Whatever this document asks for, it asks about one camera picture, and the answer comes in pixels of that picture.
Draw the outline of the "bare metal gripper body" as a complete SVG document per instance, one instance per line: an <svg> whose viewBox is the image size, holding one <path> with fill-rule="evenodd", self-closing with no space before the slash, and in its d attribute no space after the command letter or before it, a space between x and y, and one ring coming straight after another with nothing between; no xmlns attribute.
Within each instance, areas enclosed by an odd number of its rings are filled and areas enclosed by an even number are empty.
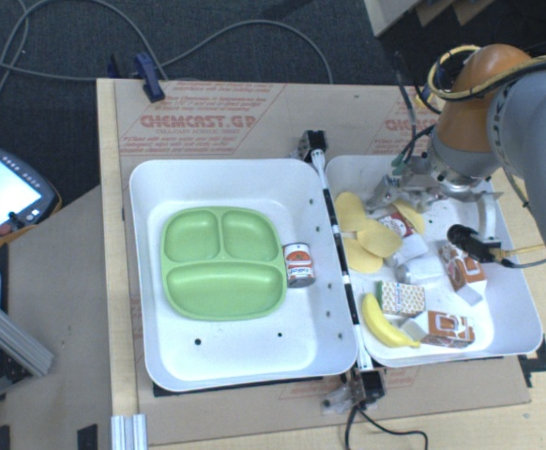
<svg viewBox="0 0 546 450"><path fill-rule="evenodd" d="M389 176L398 179L398 198L407 200L409 192L429 192L441 194L442 200L466 201L493 172L493 157L456 157L449 162L440 157L413 157Z"/></svg>

